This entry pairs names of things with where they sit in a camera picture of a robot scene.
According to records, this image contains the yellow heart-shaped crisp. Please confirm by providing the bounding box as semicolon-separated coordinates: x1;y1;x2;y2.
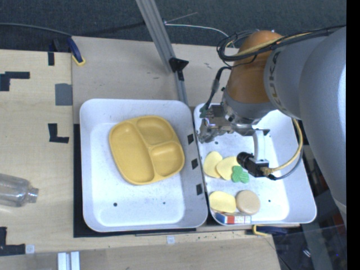
203;150;224;179
215;156;241;181

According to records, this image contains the pale wood board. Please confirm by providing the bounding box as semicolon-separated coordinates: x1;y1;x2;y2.
71;35;301;239

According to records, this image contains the white plastic tray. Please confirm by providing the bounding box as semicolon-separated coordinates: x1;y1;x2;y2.
79;98;209;233
193;102;318;227

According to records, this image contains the beige round biscuit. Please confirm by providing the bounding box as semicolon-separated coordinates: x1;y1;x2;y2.
235;190;262;216

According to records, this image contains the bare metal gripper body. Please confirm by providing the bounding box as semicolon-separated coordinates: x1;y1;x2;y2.
207;104;262;137

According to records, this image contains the yellow oval crisp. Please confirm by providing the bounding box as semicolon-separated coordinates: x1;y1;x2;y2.
208;190;237;214

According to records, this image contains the green broccoli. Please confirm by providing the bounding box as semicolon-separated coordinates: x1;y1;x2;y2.
231;165;250;185

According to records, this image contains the clear plastic bottle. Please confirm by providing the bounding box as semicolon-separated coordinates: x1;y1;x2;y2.
0;173;40;208

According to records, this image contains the yellow divided plate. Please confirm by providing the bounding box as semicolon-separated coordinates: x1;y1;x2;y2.
108;115;186;186

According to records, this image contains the red white blue carton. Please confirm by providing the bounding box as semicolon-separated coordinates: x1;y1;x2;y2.
214;211;252;226

